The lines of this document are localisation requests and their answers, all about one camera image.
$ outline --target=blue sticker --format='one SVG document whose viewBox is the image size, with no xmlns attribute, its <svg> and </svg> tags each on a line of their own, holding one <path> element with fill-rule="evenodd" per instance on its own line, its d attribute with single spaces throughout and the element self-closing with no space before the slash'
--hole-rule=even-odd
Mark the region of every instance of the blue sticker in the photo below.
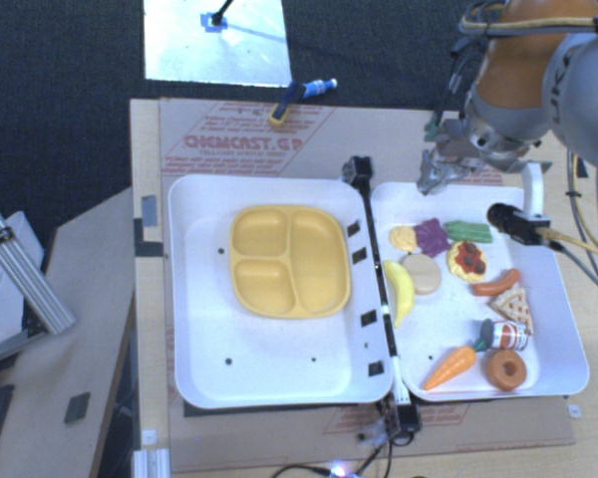
<svg viewBox="0 0 598 478">
<path fill-rule="evenodd" d="M 204 28 L 206 32 L 221 32 L 228 28 L 228 22 L 226 21 L 225 17 L 221 17 L 221 23 L 216 27 L 212 24 L 212 15 L 214 13 L 207 12 L 200 16 L 201 26 Z"/>
</svg>

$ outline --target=can label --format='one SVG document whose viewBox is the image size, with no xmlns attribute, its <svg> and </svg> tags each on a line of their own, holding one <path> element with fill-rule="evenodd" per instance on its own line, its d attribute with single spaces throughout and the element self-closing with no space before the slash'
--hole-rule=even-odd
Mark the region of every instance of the can label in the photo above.
<svg viewBox="0 0 598 478">
<path fill-rule="evenodd" d="M 522 351 L 527 347 L 529 333 L 523 323 L 512 321 L 493 321 L 492 349 L 513 349 Z"/>
</svg>

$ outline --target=yellow banana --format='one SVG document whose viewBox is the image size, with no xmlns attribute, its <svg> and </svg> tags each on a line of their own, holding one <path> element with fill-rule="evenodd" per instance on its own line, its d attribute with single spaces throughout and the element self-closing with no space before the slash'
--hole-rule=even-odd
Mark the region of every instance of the yellow banana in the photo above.
<svg viewBox="0 0 598 478">
<path fill-rule="evenodd" d="M 415 304 L 415 285 L 408 270 L 399 264 L 399 262 L 384 260 L 383 270 L 397 295 L 396 313 L 394 316 L 395 328 L 397 329 L 403 318 L 412 310 Z"/>
</svg>

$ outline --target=toy carrot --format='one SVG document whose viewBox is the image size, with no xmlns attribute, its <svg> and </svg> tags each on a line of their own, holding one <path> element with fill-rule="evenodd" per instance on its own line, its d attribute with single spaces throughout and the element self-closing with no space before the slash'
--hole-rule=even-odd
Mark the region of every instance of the toy carrot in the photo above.
<svg viewBox="0 0 598 478">
<path fill-rule="evenodd" d="M 470 346 L 461 346 L 454 349 L 447 358 L 433 371 L 423 389 L 429 391 L 439 384 L 469 370 L 476 363 L 476 351 Z"/>
</svg>

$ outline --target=yellow bowl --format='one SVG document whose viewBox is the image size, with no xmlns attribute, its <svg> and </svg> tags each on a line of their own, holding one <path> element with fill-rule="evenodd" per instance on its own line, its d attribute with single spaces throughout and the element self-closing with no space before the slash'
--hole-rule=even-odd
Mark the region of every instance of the yellow bowl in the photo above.
<svg viewBox="0 0 598 478">
<path fill-rule="evenodd" d="M 282 319 L 326 317 L 350 297 L 348 249 L 339 223 L 303 205 L 260 205 L 230 228 L 230 277 L 240 303 Z"/>
</svg>

